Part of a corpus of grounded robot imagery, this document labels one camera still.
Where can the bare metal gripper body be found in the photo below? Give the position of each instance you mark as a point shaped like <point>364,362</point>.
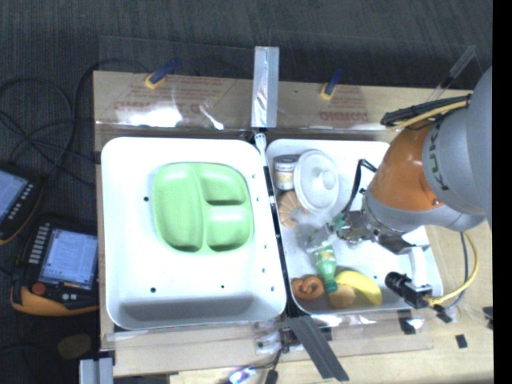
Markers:
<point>362,230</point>

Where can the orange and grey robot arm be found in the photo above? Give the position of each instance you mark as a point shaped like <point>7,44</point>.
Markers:
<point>404,174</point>

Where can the white plastic tray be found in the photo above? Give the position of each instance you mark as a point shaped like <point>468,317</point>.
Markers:
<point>132,222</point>
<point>360,256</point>

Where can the yellow-green bottle with green cap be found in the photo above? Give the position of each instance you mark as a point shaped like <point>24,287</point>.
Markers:
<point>326,264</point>

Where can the yellow banana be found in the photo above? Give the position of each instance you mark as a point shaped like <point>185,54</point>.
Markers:
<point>364,284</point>

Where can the white lidded bowl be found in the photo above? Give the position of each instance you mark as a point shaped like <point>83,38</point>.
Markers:
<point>318,182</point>

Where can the tan toy bread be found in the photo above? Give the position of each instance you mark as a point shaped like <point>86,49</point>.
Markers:
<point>342,296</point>

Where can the tan toy croissant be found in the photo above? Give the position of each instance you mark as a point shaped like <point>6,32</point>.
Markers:
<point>287,210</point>

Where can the brown toy pretzel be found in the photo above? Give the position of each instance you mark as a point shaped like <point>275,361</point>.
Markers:
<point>307,288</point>

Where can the white and orange small can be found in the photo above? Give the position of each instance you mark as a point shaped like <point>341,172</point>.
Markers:
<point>285,172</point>

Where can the thin black and white rod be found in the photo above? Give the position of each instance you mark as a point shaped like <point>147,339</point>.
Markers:
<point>267,176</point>

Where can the green divided plate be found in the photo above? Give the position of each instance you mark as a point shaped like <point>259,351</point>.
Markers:
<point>180,206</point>

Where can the brown cardboard board red print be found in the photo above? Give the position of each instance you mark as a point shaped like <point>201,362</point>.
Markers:
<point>224,98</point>

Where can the black cylinder on white bracket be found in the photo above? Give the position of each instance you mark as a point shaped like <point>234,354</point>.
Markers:
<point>416,264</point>

